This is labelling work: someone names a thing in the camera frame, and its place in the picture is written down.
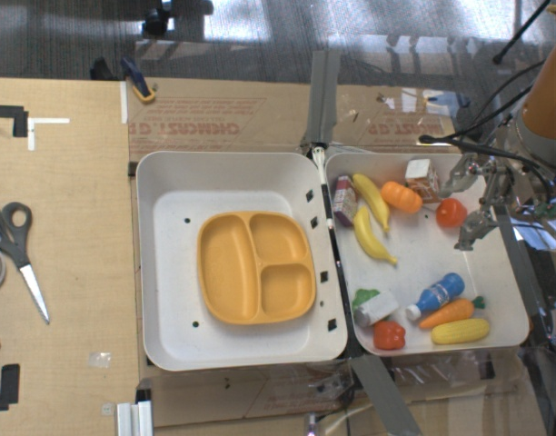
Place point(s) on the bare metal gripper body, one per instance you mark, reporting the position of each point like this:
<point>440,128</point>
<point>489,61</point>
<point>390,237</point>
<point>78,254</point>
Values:
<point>505,184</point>

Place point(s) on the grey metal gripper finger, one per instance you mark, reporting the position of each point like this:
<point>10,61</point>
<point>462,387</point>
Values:
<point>459,176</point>
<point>475,227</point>

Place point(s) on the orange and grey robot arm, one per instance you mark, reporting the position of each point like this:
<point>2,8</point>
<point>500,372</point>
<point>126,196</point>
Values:
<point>541,107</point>

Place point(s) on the red tomato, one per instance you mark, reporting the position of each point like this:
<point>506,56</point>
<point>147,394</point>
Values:
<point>451,213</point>

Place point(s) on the brown and white carton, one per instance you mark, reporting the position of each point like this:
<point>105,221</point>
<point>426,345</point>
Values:
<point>422,179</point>

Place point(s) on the white plastic tray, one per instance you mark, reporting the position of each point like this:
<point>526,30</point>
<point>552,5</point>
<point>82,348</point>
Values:
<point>169,243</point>
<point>441,252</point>

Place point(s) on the orange pumpkin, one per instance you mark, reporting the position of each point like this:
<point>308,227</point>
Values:
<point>401,196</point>

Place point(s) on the blue bottle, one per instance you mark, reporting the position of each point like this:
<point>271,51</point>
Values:
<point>437,294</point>

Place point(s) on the yellow banana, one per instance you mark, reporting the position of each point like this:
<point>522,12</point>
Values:
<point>369,239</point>
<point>373,195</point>

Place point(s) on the orange carrot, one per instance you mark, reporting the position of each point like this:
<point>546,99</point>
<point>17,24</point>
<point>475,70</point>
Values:
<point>448,312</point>

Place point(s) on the yellow corn cob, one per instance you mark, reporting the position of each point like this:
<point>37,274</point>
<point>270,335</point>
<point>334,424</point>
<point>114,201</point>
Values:
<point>460,331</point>

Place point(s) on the purple carton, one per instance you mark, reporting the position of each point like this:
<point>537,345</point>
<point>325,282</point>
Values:
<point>345,202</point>

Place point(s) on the red bell pepper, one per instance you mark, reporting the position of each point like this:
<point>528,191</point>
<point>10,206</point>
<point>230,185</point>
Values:
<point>389,335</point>

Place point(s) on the brown cardboard board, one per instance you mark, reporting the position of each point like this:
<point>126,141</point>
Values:
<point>223,116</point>

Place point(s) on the yellow divided plate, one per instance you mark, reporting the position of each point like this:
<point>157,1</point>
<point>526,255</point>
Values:
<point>232,266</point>

